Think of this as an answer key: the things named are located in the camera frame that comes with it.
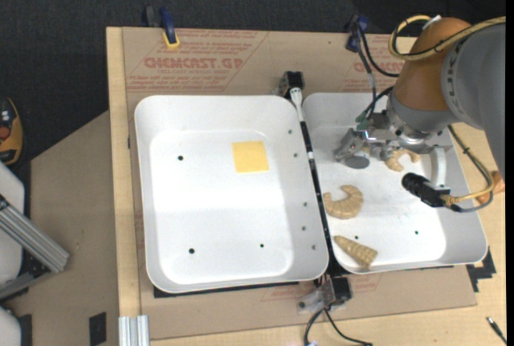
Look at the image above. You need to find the white plastic tray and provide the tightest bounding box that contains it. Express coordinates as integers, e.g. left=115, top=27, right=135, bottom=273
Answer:
left=300, top=92, right=489, bottom=275
left=133, top=94, right=331, bottom=295

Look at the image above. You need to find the grey round disc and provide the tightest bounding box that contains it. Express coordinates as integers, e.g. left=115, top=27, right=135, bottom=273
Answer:
left=345, top=154, right=371, bottom=171

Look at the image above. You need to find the black cylinder on white bracket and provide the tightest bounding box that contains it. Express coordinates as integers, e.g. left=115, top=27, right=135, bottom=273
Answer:
left=401, top=146, right=452, bottom=209

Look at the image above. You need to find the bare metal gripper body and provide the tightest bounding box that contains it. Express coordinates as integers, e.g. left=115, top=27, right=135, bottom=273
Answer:
left=360, top=112, right=434, bottom=156

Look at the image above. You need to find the thin black and white rod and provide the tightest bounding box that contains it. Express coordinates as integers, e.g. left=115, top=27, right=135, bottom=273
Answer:
left=289, top=88, right=337, bottom=278

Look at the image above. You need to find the beige toy croissant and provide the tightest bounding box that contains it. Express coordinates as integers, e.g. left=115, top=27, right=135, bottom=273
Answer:
left=322, top=184, right=365, bottom=221
left=333, top=234, right=379, bottom=270
left=382, top=149, right=422, bottom=173

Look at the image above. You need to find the black block with thin wires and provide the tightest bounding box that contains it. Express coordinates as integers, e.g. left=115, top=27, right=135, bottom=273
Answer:
left=296, top=275, right=355, bottom=314
left=275, top=70, right=305, bottom=97

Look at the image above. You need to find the yellow square cheese slice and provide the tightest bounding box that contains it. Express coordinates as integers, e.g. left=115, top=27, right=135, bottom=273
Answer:
left=230, top=140, right=271, bottom=174

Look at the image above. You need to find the brown cardboard board, red print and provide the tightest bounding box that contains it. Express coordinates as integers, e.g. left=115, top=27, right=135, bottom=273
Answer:
left=120, top=26, right=479, bottom=341

